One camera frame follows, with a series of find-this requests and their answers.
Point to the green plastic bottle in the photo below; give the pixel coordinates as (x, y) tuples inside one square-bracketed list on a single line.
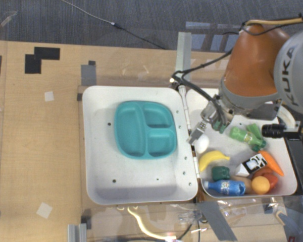
[(240, 134)]

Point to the orange carrot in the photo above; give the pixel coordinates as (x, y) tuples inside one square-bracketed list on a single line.
[(271, 161)]

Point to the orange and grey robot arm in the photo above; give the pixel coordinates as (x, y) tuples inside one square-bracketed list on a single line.
[(255, 67)]

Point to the black and white carton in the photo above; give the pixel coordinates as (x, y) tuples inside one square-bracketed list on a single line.
[(253, 163)]

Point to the white egg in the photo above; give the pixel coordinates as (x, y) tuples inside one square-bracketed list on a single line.
[(202, 145)]

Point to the tan bread roll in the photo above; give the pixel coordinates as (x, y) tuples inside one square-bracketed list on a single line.
[(245, 181)]

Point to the yellow banana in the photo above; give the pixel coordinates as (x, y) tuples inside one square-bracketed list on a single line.
[(209, 157)]

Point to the white plastic tray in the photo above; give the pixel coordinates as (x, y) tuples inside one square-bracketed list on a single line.
[(101, 160), (222, 141)]

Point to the black cylinder on white bracket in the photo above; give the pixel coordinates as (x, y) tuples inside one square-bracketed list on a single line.
[(272, 130)]

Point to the red pepper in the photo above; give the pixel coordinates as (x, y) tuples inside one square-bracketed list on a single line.
[(273, 180)]

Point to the teal divided plate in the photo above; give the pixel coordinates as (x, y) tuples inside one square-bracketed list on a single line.
[(131, 130)]

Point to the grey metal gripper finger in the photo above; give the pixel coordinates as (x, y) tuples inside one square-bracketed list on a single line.
[(195, 134)]

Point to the orange ball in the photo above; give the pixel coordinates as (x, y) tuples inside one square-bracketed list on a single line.
[(260, 185)]

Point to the dark green pepper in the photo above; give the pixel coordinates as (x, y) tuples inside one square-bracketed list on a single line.
[(220, 173)]

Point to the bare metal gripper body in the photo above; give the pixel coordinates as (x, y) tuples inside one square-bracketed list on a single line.
[(210, 113)]

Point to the blue bottle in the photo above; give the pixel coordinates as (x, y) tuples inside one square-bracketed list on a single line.
[(224, 187)]

